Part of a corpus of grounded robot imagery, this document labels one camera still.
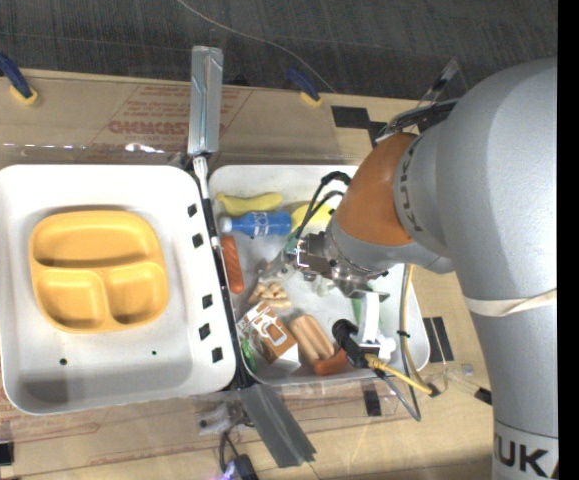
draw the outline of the yellow divided plate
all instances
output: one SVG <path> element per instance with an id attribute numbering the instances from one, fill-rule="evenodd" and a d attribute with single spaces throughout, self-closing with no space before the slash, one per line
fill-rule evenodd
<path id="1" fill-rule="evenodd" d="M 93 210 L 43 219 L 29 241 L 31 280 L 44 316 L 80 333 L 146 324 L 167 306 L 158 236 L 131 212 Z"/>

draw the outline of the chocolate milk carton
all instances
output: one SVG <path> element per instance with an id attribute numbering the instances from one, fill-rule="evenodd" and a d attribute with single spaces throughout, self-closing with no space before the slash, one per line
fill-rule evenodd
<path id="1" fill-rule="evenodd" d="M 237 326 L 269 364 L 289 372 L 300 367 L 298 342 L 266 302 L 247 311 Z"/>

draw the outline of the white tray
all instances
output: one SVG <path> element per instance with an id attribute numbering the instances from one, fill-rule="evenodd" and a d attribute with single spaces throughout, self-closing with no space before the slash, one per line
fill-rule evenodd
<path id="1" fill-rule="evenodd" d="M 215 199 L 216 194 L 224 192 L 227 195 L 239 197 L 253 197 L 266 192 L 280 192 L 283 195 L 282 205 L 278 209 L 293 209 L 299 203 L 308 203 L 320 183 L 320 179 L 331 171 L 343 171 L 350 176 L 356 171 L 354 166 L 309 166 L 309 165 L 229 165 L 216 170 L 209 179 L 209 192 L 214 201 L 214 216 L 219 219 L 227 215 L 224 206 Z M 343 190 L 341 182 L 331 183 L 328 190 Z M 336 207 L 338 198 L 329 201 L 330 206 Z M 308 231 L 320 231 L 318 227 L 311 227 Z M 240 318 L 249 309 L 247 299 L 257 280 L 257 267 L 264 261 L 273 260 L 278 251 L 285 245 L 286 238 L 279 236 L 264 236 L 251 239 L 241 233 L 234 232 L 241 268 L 245 281 L 245 290 L 240 295 L 232 296 L 236 318 Z M 374 289 L 390 294 L 390 297 L 381 304 L 381 330 L 386 336 L 396 339 L 399 329 L 399 304 L 402 285 L 403 266 L 391 269 L 387 277 L 372 282 Z M 332 343 L 335 342 L 331 327 L 340 318 L 355 321 L 351 301 L 335 289 L 325 297 L 315 292 L 313 283 L 304 281 L 300 273 L 296 273 L 284 284 L 293 307 L 288 310 L 276 311 L 283 321 L 289 321 L 301 311 L 313 315 L 321 327 L 328 334 Z M 420 308 L 414 290 L 410 291 L 408 299 L 407 327 L 411 334 L 409 348 L 418 369 L 423 368 L 429 360 L 429 341 L 425 332 Z M 311 382 L 337 381 L 344 379 L 360 379 L 375 377 L 370 370 L 355 369 L 347 366 L 342 373 L 328 377 L 318 377 L 310 366 L 301 366 L 290 375 L 280 368 L 269 365 L 260 355 L 256 355 L 257 372 L 254 377 L 267 384 L 306 384 Z M 400 356 L 400 344 L 391 355 L 390 364 L 403 371 Z"/>
<path id="2" fill-rule="evenodd" d="M 197 212 L 190 216 L 188 208 Z M 99 334 L 64 332 L 41 314 L 29 238 L 43 218 L 75 209 L 128 210 L 155 229 L 170 298 L 155 321 Z M 203 245 L 195 247 L 192 236 Z M 203 297 L 212 303 L 203 308 Z M 210 324 L 200 338 L 199 328 Z M 222 359 L 214 362 L 220 348 Z M 200 395 L 233 378 L 235 357 L 200 196 L 166 166 L 15 165 L 0 171 L 0 352 L 5 392 L 32 414 Z"/>

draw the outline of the blue bottle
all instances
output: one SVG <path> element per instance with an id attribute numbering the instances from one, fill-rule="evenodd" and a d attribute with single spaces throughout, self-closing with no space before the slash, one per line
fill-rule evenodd
<path id="1" fill-rule="evenodd" d="M 240 231 L 247 236 L 280 235 L 291 233 L 291 215 L 287 212 L 249 212 L 237 219 L 222 217 L 220 231 Z"/>

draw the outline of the blue clamp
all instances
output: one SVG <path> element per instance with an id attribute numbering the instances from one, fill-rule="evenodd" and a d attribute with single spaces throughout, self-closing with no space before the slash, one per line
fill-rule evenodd
<path id="1" fill-rule="evenodd" d="M 11 93 L 16 99 L 25 105 L 31 105 L 36 101 L 38 93 L 27 83 L 16 63 L 2 52 L 0 52 L 0 70 L 11 82 Z"/>
<path id="2" fill-rule="evenodd" d="M 287 70 L 287 79 L 291 80 L 298 87 L 300 87 L 303 100 L 305 100 L 310 105 L 313 105 L 314 107 L 320 106 L 322 103 L 322 98 L 318 94 L 316 85 L 313 83 L 311 78 L 309 78 L 304 73 L 301 73 L 296 68 L 290 67 Z"/>

